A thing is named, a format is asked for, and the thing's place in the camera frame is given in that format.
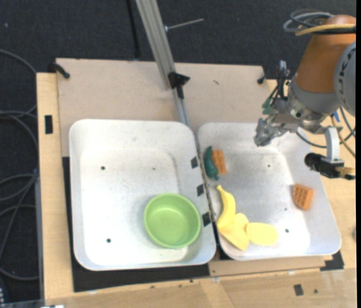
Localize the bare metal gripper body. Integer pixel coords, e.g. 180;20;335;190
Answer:
267;105;326;134

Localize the white plastic tray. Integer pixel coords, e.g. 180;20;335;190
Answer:
69;118;217;271
196;122;342;262

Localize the dark green toy vegetable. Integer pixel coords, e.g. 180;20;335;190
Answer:
203;146;221;182

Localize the yellow banana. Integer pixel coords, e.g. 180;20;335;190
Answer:
215;184;237;231

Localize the green bowl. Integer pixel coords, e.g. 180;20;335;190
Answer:
143;192;202;250

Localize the brown cardboard board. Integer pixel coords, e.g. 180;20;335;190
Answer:
55;58;335;277

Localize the black cylinder on white bracket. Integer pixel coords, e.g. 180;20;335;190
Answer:
304;126;356;180

